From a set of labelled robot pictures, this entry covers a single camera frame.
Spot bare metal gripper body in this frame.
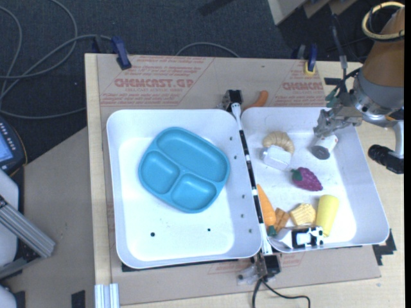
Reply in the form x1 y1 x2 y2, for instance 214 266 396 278
322 90 404 129

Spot white and red can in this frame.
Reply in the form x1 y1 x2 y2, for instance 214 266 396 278
310 134 340 160

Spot tan croissant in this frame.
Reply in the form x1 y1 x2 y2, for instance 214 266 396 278
262 131 295 155

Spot white plastic tray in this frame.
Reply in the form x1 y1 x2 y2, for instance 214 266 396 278
240 107 390 254
105 108 264 270

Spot white plastic bottle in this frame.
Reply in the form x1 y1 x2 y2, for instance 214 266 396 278
260 144 292 172

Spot purple grapes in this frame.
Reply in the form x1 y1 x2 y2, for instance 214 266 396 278
290 167 324 193

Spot orange curved sausage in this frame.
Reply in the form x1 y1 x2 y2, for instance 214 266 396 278
245 90 269 110

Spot thin black and white rod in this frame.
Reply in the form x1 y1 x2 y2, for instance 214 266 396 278
231 103 274 255

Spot yellow corn cob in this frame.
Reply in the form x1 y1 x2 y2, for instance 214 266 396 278
315 194 340 238

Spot yellow bread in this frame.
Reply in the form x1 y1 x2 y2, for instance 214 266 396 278
289 203 317 227

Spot orange carrot with green end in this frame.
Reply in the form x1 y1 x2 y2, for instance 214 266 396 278
256 184 278 237

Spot orange waffle biscuit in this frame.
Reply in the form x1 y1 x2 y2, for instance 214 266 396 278
273 207 292 234

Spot black and white milk carton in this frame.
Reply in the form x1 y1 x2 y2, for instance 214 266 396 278
271 225 326 252

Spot brown cardboard board red print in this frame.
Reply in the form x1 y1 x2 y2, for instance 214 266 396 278
96 53 383 306

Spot blue divided plate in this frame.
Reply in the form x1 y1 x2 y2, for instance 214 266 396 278
137 126 231 214

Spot black cylinder on white bracket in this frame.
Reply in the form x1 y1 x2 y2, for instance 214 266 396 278
367 120 405 175

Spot black block with thin wires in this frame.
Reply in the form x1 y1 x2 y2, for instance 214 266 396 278
220 89 243 112
252 253 283 282

